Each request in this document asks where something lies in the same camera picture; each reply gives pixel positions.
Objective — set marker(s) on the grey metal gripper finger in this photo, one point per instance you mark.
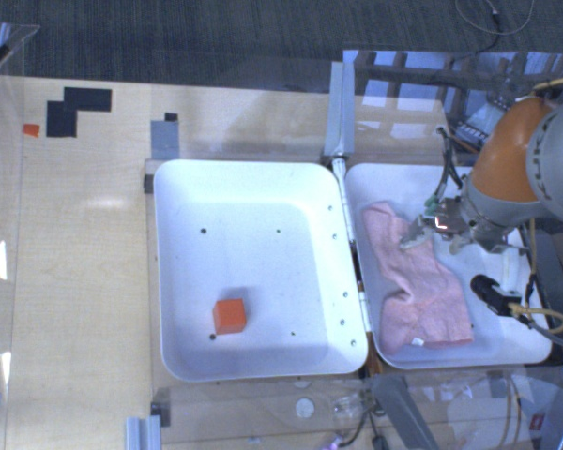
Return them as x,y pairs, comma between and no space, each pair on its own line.
415,235
459,245

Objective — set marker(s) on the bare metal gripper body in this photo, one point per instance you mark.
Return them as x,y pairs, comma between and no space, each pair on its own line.
450,220

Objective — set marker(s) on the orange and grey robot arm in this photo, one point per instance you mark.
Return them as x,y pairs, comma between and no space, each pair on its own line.
511,157

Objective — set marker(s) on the pink cloth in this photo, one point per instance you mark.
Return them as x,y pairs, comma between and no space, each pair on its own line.
417,289

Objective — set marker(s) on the white plastic tray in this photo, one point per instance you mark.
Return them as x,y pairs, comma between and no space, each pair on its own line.
488,340
253,251

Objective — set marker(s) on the orange cube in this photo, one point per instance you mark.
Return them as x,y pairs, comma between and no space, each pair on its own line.
230,317

